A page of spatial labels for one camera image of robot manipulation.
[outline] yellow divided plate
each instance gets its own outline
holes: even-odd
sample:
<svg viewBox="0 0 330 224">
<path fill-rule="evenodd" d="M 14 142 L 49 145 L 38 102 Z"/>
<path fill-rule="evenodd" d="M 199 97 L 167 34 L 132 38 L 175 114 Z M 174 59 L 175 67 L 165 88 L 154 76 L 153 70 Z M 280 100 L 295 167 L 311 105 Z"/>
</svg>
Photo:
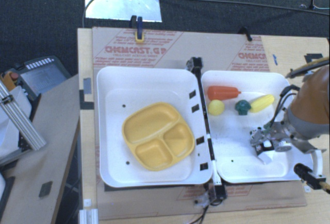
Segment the yellow divided plate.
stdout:
<svg viewBox="0 0 330 224">
<path fill-rule="evenodd" d="M 124 121 L 122 133 L 135 158 L 152 171 L 174 165 L 195 147 L 194 136 L 183 117 L 164 102 L 133 113 Z"/>
</svg>

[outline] blue pen mark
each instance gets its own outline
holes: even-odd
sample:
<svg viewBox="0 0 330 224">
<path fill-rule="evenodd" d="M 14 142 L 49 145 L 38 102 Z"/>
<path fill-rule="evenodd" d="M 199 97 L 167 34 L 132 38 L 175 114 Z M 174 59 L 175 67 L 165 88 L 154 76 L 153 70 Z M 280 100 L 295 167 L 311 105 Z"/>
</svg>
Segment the blue pen mark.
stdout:
<svg viewBox="0 0 330 224">
<path fill-rule="evenodd" d="M 273 54 L 273 58 L 274 58 L 275 65 L 277 65 L 276 55 Z"/>
</svg>

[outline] yellow ball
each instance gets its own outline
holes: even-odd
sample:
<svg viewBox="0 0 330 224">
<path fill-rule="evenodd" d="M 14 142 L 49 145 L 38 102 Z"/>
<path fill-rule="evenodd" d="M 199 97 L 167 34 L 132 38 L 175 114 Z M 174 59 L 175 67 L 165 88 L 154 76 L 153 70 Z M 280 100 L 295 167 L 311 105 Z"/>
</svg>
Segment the yellow ball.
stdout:
<svg viewBox="0 0 330 224">
<path fill-rule="evenodd" d="M 225 110 L 225 104 L 220 100 L 212 100 L 208 105 L 208 113 L 214 116 L 220 115 Z"/>
</svg>

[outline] robotic arm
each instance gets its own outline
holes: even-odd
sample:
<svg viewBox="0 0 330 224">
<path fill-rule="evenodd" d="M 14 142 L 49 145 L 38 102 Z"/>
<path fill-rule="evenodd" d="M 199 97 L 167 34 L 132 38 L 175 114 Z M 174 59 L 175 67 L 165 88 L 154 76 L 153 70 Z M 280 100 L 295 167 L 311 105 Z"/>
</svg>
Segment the robotic arm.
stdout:
<svg viewBox="0 0 330 224">
<path fill-rule="evenodd" d="M 285 96 L 291 89 L 297 90 L 298 93 L 291 105 L 285 109 Z M 258 128 L 251 132 L 251 145 L 255 147 L 258 155 L 269 148 L 278 152 L 288 151 L 291 145 L 303 153 L 311 153 L 313 170 L 297 164 L 294 171 L 313 189 L 329 190 L 330 186 L 325 183 L 325 177 L 322 175 L 322 150 L 308 142 L 322 134 L 329 134 L 329 66 L 324 66 L 310 75 L 301 89 L 292 85 L 285 88 L 280 96 L 274 117 L 264 125 L 265 130 Z M 281 122 L 275 122 L 281 110 L 285 111 L 284 118 Z"/>
</svg>

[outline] black fabric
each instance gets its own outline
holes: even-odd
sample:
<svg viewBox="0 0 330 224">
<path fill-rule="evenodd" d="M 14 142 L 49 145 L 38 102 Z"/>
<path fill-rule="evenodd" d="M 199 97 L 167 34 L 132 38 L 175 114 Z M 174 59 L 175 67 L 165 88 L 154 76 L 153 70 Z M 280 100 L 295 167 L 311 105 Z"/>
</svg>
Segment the black fabric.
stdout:
<svg viewBox="0 0 330 224">
<path fill-rule="evenodd" d="M 227 0 L 299 8 L 310 0 Z M 316 0 L 328 7 L 329 0 Z M 232 4 L 160 0 L 162 23 L 149 29 L 252 35 L 329 37 L 329 16 Z M 70 74 L 77 73 L 77 28 L 84 0 L 0 0 L 0 71 L 33 58 L 55 55 Z M 328 10 L 318 10 L 329 14 Z M 128 27 L 129 21 L 86 19 L 86 27 Z"/>
</svg>

